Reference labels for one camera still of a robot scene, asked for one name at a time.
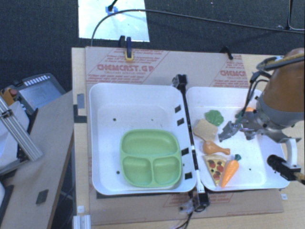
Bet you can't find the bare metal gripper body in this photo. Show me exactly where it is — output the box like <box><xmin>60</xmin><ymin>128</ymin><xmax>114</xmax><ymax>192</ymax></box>
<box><xmin>239</xmin><ymin>111</ymin><xmax>288</xmax><ymax>143</ymax></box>

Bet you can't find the green toy lettuce leaf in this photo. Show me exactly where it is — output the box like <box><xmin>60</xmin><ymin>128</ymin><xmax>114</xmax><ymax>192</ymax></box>
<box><xmin>204</xmin><ymin>109</ymin><xmax>224</xmax><ymax>127</ymax></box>

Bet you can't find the orange toy chicken drumstick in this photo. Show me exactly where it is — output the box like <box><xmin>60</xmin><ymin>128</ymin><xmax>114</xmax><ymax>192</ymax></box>
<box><xmin>202</xmin><ymin>140</ymin><xmax>231</xmax><ymax>156</ymax></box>

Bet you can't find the tan toy bread slice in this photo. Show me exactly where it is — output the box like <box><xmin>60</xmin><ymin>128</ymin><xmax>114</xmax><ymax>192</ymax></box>
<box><xmin>192</xmin><ymin>118</ymin><xmax>219</xmax><ymax>142</ymax></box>

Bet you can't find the white plastic tray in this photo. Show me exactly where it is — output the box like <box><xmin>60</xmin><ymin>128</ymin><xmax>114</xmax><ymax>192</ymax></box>
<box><xmin>89</xmin><ymin>82</ymin><xmax>198</xmax><ymax>196</ymax></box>
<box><xmin>185</xmin><ymin>86</ymin><xmax>292</xmax><ymax>192</ymax></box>

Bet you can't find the thin black and white rod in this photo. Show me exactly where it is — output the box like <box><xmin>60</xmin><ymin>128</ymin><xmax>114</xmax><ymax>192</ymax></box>
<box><xmin>179</xmin><ymin>84</ymin><xmax>206</xmax><ymax>193</ymax></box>

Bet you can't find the toy pizza slice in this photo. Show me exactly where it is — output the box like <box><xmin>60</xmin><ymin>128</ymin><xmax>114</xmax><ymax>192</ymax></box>
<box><xmin>203</xmin><ymin>154</ymin><xmax>227</xmax><ymax>187</ymax></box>

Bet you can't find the orange toy carrot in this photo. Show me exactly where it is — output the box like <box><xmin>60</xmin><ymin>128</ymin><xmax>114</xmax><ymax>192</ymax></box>
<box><xmin>220</xmin><ymin>154</ymin><xmax>242</xmax><ymax>189</ymax></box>

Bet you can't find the green divided plate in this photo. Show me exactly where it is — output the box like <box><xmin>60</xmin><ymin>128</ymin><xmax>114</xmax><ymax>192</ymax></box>
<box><xmin>119</xmin><ymin>128</ymin><xmax>183</xmax><ymax>188</ymax></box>

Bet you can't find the brown cardboard board red print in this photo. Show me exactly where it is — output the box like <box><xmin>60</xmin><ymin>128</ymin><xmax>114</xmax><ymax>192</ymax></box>
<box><xmin>84</xmin><ymin>46</ymin><xmax>285</xmax><ymax>226</ymax></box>

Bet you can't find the black cylinder on white bracket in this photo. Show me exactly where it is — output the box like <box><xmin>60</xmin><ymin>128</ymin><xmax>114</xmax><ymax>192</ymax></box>
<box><xmin>266</xmin><ymin>137</ymin><xmax>302</xmax><ymax>182</ymax></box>

